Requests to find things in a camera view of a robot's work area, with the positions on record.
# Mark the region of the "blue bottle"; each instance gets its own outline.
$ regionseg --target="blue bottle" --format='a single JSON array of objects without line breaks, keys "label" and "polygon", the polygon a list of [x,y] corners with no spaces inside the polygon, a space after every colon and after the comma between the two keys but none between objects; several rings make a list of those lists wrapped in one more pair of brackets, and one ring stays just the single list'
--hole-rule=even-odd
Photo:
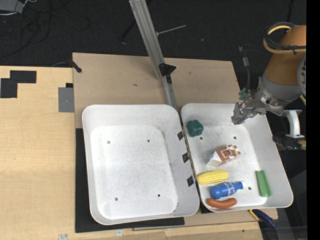
[{"label": "blue bottle", "polygon": [[242,190],[245,186],[243,181],[237,182],[224,182],[219,185],[212,186],[210,188],[210,196],[213,199],[219,199],[222,197],[231,196],[237,192],[237,190]]}]

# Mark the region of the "small carton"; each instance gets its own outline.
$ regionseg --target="small carton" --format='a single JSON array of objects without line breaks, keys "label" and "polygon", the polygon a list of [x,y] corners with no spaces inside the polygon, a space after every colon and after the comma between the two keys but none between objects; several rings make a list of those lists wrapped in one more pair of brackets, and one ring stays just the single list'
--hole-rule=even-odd
[{"label": "small carton", "polygon": [[213,152],[209,161],[207,162],[207,165],[218,167],[225,164],[226,162],[230,162],[231,160],[236,159],[240,154],[241,152],[234,144],[223,146]]}]

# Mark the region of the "aluminum rail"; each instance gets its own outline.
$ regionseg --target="aluminum rail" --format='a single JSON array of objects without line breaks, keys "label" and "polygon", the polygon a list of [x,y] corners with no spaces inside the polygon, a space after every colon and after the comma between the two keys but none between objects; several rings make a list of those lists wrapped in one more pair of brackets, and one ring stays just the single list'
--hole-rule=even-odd
[{"label": "aluminum rail", "polygon": [[167,77],[161,74],[159,68],[160,64],[165,64],[165,59],[159,45],[157,32],[155,31],[152,23],[146,0],[129,0],[129,3],[142,35],[144,45],[151,59],[155,76],[157,79],[162,78],[167,104],[177,110],[176,98],[172,83],[167,81]]}]

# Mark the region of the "toy sausage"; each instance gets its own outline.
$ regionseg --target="toy sausage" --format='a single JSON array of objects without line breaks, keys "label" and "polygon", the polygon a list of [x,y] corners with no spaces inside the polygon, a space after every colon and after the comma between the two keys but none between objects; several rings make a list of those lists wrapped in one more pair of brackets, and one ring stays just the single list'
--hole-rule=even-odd
[{"label": "toy sausage", "polygon": [[213,198],[208,198],[206,200],[206,203],[209,205],[209,206],[212,206],[212,207],[216,207],[216,208],[220,208],[220,209],[225,209],[225,208],[229,208],[231,206],[234,206],[236,203],[237,203],[237,199],[235,198],[229,198],[227,200],[223,200],[223,201],[218,201],[218,200],[215,200]]}]

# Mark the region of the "metal rod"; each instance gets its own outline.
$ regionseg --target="metal rod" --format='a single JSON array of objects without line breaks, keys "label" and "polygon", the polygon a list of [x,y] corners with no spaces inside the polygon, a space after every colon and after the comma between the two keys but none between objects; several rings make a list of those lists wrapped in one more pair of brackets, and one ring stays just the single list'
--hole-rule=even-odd
[{"label": "metal rod", "polygon": [[167,103],[177,110],[176,98],[172,84],[167,82],[166,76],[162,76],[159,69],[159,65],[161,63],[165,63],[165,59],[159,45],[146,0],[129,0],[129,3],[142,35],[144,45],[152,62],[155,76],[157,79],[162,78]]},{"label": "metal rod", "polygon": [[177,29],[181,29],[181,28],[184,28],[186,25],[182,25],[182,26],[177,26],[177,27],[174,27],[174,28],[170,28],[168,30],[165,30],[165,31],[161,31],[161,32],[155,32],[156,33],[156,36],[158,37],[160,34],[163,34],[163,33],[167,33],[169,31],[173,31],[173,30],[177,30]]},{"label": "metal rod", "polygon": [[[146,2],[146,4],[149,5],[151,2],[152,2],[152,0],[148,0],[148,1]],[[118,38],[118,40],[119,40],[120,42],[123,42],[123,41],[125,40],[127,34],[131,31],[131,29],[134,27],[134,25],[136,25],[136,23],[137,23],[136,20],[133,20],[133,21],[131,22],[131,24],[130,24],[130,25],[128,26],[128,28],[124,31],[124,33]]]}]

